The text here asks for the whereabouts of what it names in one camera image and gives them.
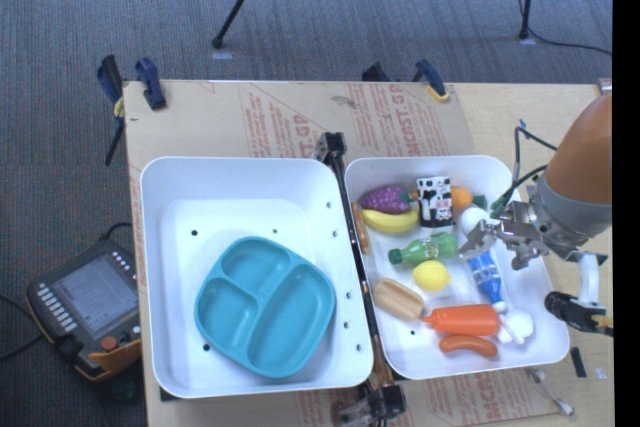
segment yellow banana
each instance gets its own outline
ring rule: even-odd
[[[385,214],[377,210],[362,209],[362,220],[367,226],[383,233],[404,233],[418,222],[420,210],[411,208],[402,214]]]

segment blue plate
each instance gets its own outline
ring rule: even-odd
[[[213,266],[195,304],[202,336],[257,374],[289,377],[313,355],[335,309],[315,265],[261,237],[237,240]]]

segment gray carpet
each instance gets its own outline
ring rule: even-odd
[[[445,82],[593,84],[612,76],[613,0],[0,0],[0,293],[24,304],[28,281],[129,221],[124,141],[96,79],[113,54],[125,78],[143,56],[161,78],[360,80],[380,61],[411,80],[427,58]],[[128,229],[113,237],[132,248]],[[37,334],[0,301],[0,353]],[[90,385],[40,339],[0,361],[0,424],[142,426],[141,366]]]

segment green bottle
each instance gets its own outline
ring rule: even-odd
[[[396,265],[402,262],[422,263],[458,253],[458,240],[450,233],[437,233],[431,237],[413,240],[404,249],[389,251],[389,261]]]

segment red-orange bottle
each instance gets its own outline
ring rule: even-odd
[[[500,327],[498,313],[490,304],[465,304],[434,308],[422,317],[436,331],[456,335],[492,336]]]

